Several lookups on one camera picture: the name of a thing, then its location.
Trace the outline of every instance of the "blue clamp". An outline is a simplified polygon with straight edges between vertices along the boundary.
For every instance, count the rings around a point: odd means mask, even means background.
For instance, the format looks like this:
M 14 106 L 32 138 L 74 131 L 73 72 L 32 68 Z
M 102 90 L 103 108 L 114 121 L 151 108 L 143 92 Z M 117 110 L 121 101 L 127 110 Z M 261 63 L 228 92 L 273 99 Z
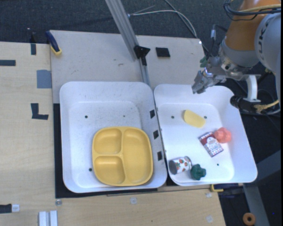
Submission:
M 55 38 L 53 37 L 53 35 L 51 34 L 51 32 L 46 31 L 45 35 L 50 43 L 50 49 L 51 51 L 55 54 L 55 55 L 60 55 L 62 53 L 62 50 L 60 49 L 60 47 L 58 46 Z

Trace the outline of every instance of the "small can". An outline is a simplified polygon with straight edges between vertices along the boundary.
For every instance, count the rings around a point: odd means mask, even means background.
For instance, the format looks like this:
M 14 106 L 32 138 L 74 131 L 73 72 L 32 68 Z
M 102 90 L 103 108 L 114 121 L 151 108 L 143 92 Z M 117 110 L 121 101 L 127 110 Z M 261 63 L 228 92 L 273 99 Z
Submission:
M 184 171 L 189 171 L 191 168 L 192 161 L 188 156 L 178 157 L 169 161 L 169 169 L 173 175 Z

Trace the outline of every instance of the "small black square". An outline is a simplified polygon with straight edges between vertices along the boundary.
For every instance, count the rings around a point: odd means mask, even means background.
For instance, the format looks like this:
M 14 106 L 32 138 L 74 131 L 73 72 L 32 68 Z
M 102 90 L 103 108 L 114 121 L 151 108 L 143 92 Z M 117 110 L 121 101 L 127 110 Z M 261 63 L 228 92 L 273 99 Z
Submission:
M 160 161 L 162 159 L 162 152 L 158 152 L 157 153 L 157 159 Z
M 155 116 L 155 111 L 154 111 L 154 110 L 151 110 L 151 111 L 150 111 L 150 118 L 152 119 L 154 116 Z
M 156 54 L 158 57 L 170 57 L 168 48 L 157 48 L 156 47 Z
M 153 132 L 153 137 L 154 137 L 154 140 L 156 139 L 156 138 L 158 138 L 158 130 L 156 130 L 156 131 L 154 131 Z

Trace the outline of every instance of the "yellow sponge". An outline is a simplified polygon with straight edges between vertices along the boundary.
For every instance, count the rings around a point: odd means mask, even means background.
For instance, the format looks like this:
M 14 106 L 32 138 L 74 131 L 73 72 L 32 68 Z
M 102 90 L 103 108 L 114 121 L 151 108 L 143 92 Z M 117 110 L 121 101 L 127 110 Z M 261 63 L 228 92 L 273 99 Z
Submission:
M 201 128 L 206 123 L 206 120 L 202 118 L 201 116 L 197 115 L 193 111 L 185 110 L 183 114 L 183 119 L 186 123 L 188 123 L 191 126 Z

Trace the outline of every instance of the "yellow divided plate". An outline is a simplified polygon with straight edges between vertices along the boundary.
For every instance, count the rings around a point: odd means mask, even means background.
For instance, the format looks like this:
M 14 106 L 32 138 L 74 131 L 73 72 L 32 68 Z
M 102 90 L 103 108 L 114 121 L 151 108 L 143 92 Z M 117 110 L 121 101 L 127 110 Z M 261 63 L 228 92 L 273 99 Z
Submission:
M 97 179 L 107 185 L 135 186 L 153 173 L 148 135 L 135 127 L 108 127 L 93 137 L 92 163 Z

